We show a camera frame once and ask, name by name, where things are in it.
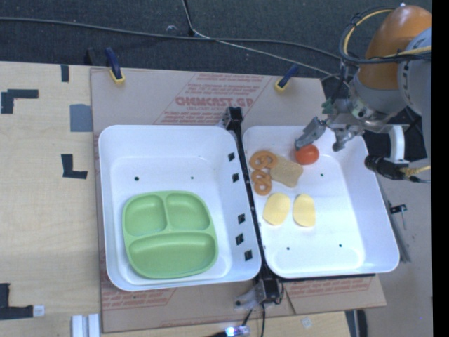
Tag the green divided plate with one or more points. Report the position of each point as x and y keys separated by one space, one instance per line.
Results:
x=168 y=248

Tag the tan bread slice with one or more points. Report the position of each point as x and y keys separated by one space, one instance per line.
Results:
x=287 y=172

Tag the yellow potato slice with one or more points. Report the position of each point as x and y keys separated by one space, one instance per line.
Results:
x=304 y=211
x=277 y=209

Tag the red tomato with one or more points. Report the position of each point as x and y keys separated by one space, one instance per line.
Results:
x=308 y=155

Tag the brown cardboard board, red print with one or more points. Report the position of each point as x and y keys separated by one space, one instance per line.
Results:
x=147 y=97

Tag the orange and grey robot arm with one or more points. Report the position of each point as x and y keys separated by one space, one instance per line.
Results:
x=393 y=44

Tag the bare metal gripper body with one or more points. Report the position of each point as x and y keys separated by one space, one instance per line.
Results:
x=350 y=122

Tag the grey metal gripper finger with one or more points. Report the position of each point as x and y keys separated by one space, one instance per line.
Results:
x=312 y=131
x=342 y=139

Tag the orange pretzel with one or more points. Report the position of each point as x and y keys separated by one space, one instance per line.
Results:
x=262 y=189
x=254 y=160

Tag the white plastic tray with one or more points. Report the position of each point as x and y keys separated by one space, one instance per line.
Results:
x=333 y=216
x=168 y=153

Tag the thin black rod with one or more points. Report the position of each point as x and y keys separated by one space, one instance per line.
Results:
x=249 y=188

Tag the black cylinder on white bracket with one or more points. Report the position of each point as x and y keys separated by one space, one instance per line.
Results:
x=398 y=146

